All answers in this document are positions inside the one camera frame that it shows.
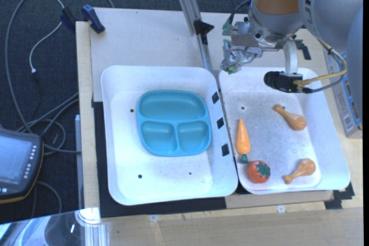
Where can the red tomato with green top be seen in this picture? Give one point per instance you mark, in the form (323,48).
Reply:
(256,174)

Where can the pale wood board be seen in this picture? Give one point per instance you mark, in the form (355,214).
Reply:
(85,124)

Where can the blue divided plate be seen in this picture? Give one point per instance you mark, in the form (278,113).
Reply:
(173,108)

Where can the tan chicken drumstick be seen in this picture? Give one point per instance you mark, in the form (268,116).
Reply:
(294,120)
(304,168)

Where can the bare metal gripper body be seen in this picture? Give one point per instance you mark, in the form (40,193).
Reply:
(248,39)

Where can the orange carrot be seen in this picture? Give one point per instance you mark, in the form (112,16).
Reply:
(243,138)

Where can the black cylinder on white bracket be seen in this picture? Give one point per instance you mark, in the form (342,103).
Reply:
(281,80)

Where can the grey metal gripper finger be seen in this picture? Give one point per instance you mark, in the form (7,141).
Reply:
(250,54)
(230,62)

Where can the white plastic tray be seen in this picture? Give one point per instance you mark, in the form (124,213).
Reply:
(271,141)
(161,175)

